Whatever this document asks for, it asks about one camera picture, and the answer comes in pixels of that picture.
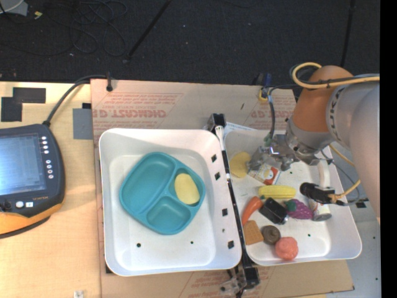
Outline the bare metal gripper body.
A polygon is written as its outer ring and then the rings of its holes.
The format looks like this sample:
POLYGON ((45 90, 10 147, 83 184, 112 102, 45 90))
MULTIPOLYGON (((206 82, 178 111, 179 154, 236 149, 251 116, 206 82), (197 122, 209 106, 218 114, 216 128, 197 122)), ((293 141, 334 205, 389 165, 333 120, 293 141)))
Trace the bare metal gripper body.
POLYGON ((262 147, 269 148, 269 161, 272 166, 280 166, 282 158, 291 158, 293 163, 302 161, 316 166, 321 160, 316 156, 318 148, 311 148, 289 134, 267 135, 262 147))

